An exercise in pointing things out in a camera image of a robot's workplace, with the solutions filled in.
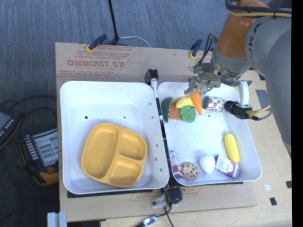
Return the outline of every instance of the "egg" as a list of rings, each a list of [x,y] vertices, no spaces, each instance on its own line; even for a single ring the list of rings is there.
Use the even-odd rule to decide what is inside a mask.
[[[211,155],[204,155],[200,158],[200,166],[206,174],[210,174],[214,170],[215,159]]]

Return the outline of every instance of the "table surface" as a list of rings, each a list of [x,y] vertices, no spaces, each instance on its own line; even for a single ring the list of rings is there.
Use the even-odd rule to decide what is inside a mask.
[[[163,53],[163,50],[164,49],[143,49],[143,51],[148,51],[150,58],[156,57],[157,63],[159,63],[159,57],[161,53]],[[187,54],[187,52],[181,50],[177,52]],[[149,58],[141,57],[140,59],[144,60],[144,63],[146,63],[146,60],[149,60]],[[163,58],[163,62],[165,62],[166,64],[168,63],[168,61],[169,56]],[[253,81],[252,84],[249,86],[250,104],[253,106],[254,110],[260,109],[261,106],[258,100],[256,90],[265,90],[265,81],[260,80],[258,74],[252,70],[247,71],[241,77],[241,79]],[[61,84],[62,80],[57,78],[57,96],[59,100],[59,89]],[[250,182],[256,205],[242,208],[188,211],[178,213],[174,213],[173,209],[172,212],[169,214],[169,217],[175,227],[292,226],[291,159],[282,143],[274,117],[270,116],[269,118],[258,122],[248,121],[248,125],[262,166],[261,177],[256,181]],[[59,123],[59,147],[62,147],[60,146],[60,130],[61,126]],[[83,198],[68,198],[67,190],[64,187],[62,181],[62,176],[60,176],[59,187],[61,211],[67,212],[68,221],[84,221],[85,219],[83,219],[83,217],[77,217],[80,211],[85,211],[88,213],[87,220],[102,219],[98,218],[98,205],[101,206],[102,203],[96,203],[96,201],[93,201],[93,198],[96,197],[90,197],[89,199],[85,200]],[[106,218],[106,221],[101,222],[101,226],[134,227],[141,223],[146,217],[148,216],[137,214],[137,216],[135,217]],[[169,223],[168,218],[166,216],[163,216],[160,218],[159,222],[154,223],[152,226],[170,227],[171,225]]]

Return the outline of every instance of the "wooden table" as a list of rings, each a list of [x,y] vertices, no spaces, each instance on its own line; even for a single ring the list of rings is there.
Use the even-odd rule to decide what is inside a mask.
[[[121,47],[100,47],[100,52],[117,52]],[[115,60],[115,63],[123,63],[124,68],[113,72],[112,76],[106,75],[106,78],[96,79],[87,78],[87,80],[111,80],[111,81],[140,81],[138,75],[144,76],[146,69],[160,69],[165,74],[163,80],[168,81],[185,81],[191,76],[191,68],[195,64],[188,58],[188,51],[155,49],[155,48],[137,48],[131,47],[130,51],[122,52],[122,55],[108,58],[108,61]],[[70,74],[66,71],[71,70],[73,57],[77,53],[85,56],[85,45],[79,44],[56,44],[56,67],[57,67],[57,96],[58,96],[58,122],[60,122],[60,97],[59,89],[61,85],[71,80]],[[127,66],[139,68],[136,71],[127,72]],[[171,66],[169,70],[164,70],[165,66]],[[59,70],[64,71],[66,77],[60,75]],[[265,81],[255,71],[247,71],[242,78],[243,80],[252,80],[250,85],[250,104],[254,110],[260,109],[261,105],[257,97],[256,90],[265,90]],[[255,147],[262,166],[261,177],[253,182],[244,183],[243,186],[229,185],[209,185],[203,188],[206,195],[212,195],[214,190],[217,193],[233,194],[233,191],[239,191],[236,197],[226,198],[217,194],[216,196],[202,196],[204,201],[197,202],[195,198],[190,201],[184,201],[187,205],[184,212],[179,212],[178,207],[173,208],[169,217],[175,227],[248,227],[248,226],[292,226],[292,169],[291,159],[282,143],[278,128],[273,116],[262,121],[248,121],[250,132],[255,143]],[[61,145],[61,124],[58,125],[59,132],[59,150],[62,153]],[[62,154],[60,154],[60,168],[62,168]],[[62,181],[60,171],[60,208],[66,211],[69,222],[87,221],[94,219],[106,219],[101,222],[102,227],[134,227],[141,223],[146,217],[161,211],[149,213],[150,198],[146,197],[142,201],[136,202],[136,212],[129,214],[127,206],[121,206],[125,196],[97,196],[85,198],[68,198],[67,189]],[[152,225],[153,227],[171,226],[168,218],[163,216],[159,222]]]

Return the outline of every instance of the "black electronic device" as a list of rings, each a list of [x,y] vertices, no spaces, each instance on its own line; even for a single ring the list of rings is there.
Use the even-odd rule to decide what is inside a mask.
[[[0,149],[10,140],[20,124],[20,115],[0,107]]]
[[[40,186],[59,181],[57,125],[21,134],[20,150],[29,173]]]

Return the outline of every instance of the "yellow cable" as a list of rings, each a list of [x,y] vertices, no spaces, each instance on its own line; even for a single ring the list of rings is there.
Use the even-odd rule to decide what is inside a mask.
[[[257,115],[257,114],[259,114],[261,112],[264,112],[265,110],[267,110],[269,108],[270,108],[270,105],[268,105],[265,108],[262,108],[260,110],[255,110],[255,111],[253,111],[253,110],[247,110],[247,111],[245,111],[245,113],[247,113],[250,117],[252,117],[252,116],[255,116],[255,115]]]
[[[237,13],[234,11],[229,10],[229,13],[234,16],[239,17],[259,17],[259,16],[277,16],[277,17],[292,17],[292,14],[289,13],[259,13],[259,12],[252,12],[252,13]]]

